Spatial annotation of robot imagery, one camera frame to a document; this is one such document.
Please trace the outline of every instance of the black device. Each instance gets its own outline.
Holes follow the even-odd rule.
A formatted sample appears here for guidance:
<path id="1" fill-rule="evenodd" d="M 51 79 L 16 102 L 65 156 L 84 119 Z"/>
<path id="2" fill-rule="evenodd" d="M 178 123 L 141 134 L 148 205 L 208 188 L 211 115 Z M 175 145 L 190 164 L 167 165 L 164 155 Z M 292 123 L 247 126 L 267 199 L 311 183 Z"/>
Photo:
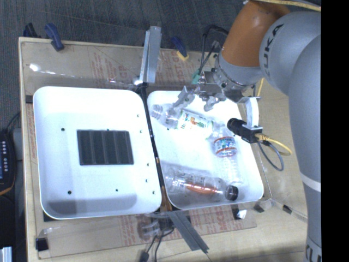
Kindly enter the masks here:
<path id="1" fill-rule="evenodd" d="M 15 151 L 7 133 L 0 133 L 0 195 L 10 191 L 15 182 Z"/>

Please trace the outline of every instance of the black bottle cap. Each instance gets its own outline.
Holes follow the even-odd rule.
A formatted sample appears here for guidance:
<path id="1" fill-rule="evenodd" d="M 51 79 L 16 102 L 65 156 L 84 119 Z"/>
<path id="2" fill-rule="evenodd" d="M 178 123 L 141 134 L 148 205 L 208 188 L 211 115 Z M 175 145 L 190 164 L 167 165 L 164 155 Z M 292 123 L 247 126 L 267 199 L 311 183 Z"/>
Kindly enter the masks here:
<path id="1" fill-rule="evenodd" d="M 230 201 L 235 201 L 238 198 L 239 189 L 236 186 L 227 186 L 225 189 L 225 198 Z"/>

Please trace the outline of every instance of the clear plastic bottle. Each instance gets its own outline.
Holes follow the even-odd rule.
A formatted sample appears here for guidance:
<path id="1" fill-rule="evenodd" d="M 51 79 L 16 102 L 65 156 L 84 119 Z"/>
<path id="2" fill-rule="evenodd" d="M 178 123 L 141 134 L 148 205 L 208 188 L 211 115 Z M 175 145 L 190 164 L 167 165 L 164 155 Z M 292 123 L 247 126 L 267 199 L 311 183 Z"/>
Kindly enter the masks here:
<path id="1" fill-rule="evenodd" d="M 224 123 L 215 124 L 208 138 L 213 154 L 218 158 L 218 171 L 224 179 L 234 186 L 241 186 L 243 178 L 237 163 L 237 147 L 232 132 Z"/>
<path id="2" fill-rule="evenodd" d="M 174 168 L 167 171 L 165 182 L 168 193 L 205 195 L 214 201 L 235 201 L 239 194 L 237 187 L 227 185 L 221 178 L 194 175 Z"/>
<path id="3" fill-rule="evenodd" d="M 168 129 L 202 130 L 209 135 L 213 128 L 213 121 L 172 104 L 153 105 L 150 115 Z"/>

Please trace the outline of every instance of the bottle label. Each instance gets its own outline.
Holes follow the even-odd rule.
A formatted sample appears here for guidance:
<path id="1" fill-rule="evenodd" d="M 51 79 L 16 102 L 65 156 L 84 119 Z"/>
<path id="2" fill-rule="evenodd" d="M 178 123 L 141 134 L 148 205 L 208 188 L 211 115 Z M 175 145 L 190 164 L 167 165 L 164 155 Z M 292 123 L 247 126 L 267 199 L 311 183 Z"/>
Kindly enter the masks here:
<path id="1" fill-rule="evenodd" d="M 197 129 L 206 129 L 212 126 L 212 121 L 207 120 L 206 118 L 193 114 L 192 112 L 184 111 L 180 113 L 178 118 L 177 129 L 186 129 L 186 130 L 197 130 Z"/>
<path id="2" fill-rule="evenodd" d="M 219 157 L 231 156 L 236 153 L 234 137 L 222 137 L 213 142 L 214 152 Z"/>

